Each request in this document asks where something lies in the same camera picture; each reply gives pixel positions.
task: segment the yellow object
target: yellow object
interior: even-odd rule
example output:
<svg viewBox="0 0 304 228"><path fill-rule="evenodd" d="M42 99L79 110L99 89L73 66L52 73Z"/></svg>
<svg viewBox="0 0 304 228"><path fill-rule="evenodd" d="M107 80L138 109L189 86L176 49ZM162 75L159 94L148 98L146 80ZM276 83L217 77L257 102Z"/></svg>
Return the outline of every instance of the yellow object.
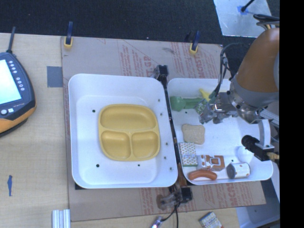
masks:
<svg viewBox="0 0 304 228"><path fill-rule="evenodd" d="M209 93L207 93L203 89L199 89L199 91L200 91L201 95L203 96L203 98L205 98L207 101L209 101Z"/></svg>
<svg viewBox="0 0 304 228"><path fill-rule="evenodd" d="M143 105L112 104L98 118L99 142L104 154L116 161L145 161L160 150L160 132L154 112Z"/></svg>
<svg viewBox="0 0 304 228"><path fill-rule="evenodd" d="M71 38L71 44L67 44L66 41L67 41L67 37L65 37L63 45L65 46L65 48L70 49L73 44L73 37Z"/></svg>
<svg viewBox="0 0 304 228"><path fill-rule="evenodd" d="M191 45L190 45L189 52L190 52L191 54L196 54L197 51L198 51L199 46L196 46L195 51L194 51L194 50L192 50L192 45L193 45L193 43L191 43Z"/></svg>

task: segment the wooden table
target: wooden table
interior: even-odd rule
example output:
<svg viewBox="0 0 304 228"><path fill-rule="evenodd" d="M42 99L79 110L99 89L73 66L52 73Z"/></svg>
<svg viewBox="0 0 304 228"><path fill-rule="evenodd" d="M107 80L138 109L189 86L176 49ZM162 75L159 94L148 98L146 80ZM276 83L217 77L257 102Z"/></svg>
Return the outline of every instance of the wooden table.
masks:
<svg viewBox="0 0 304 228"><path fill-rule="evenodd" d="M0 52L9 40L10 34L0 33ZM23 126L0 138L0 227L51 228L52 211L69 209L63 89L47 84L47 66L61 66L60 36L16 34L12 51L28 72L38 105ZM179 227L200 228L198 219L208 211L179 212ZM214 212L225 228L239 227L235 208ZM72 222L71 227L148 228L155 219L112 218ZM176 227L175 214L161 227Z"/></svg>

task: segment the blue marker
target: blue marker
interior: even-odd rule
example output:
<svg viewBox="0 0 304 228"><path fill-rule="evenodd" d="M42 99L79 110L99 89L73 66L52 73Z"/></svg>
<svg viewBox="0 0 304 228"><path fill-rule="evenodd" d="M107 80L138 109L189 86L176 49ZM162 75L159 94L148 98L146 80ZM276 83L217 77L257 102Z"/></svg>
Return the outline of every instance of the blue marker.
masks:
<svg viewBox="0 0 304 228"><path fill-rule="evenodd" d="M11 186L13 185L12 178L13 178L13 176L9 175L9 179L8 179L9 196L12 196L12 194L11 194Z"/></svg>

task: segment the brown sausage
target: brown sausage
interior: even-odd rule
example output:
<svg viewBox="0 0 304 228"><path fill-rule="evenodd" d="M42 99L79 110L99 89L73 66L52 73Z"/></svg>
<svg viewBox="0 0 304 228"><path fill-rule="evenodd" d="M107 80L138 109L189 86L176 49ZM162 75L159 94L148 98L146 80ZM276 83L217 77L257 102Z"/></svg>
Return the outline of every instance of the brown sausage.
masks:
<svg viewBox="0 0 304 228"><path fill-rule="evenodd" d="M207 177L211 180L215 180L216 178L218 178L218 175L212 171L203 170L203 169L192 171L192 172L188 173L189 180L194 180L198 177Z"/></svg>

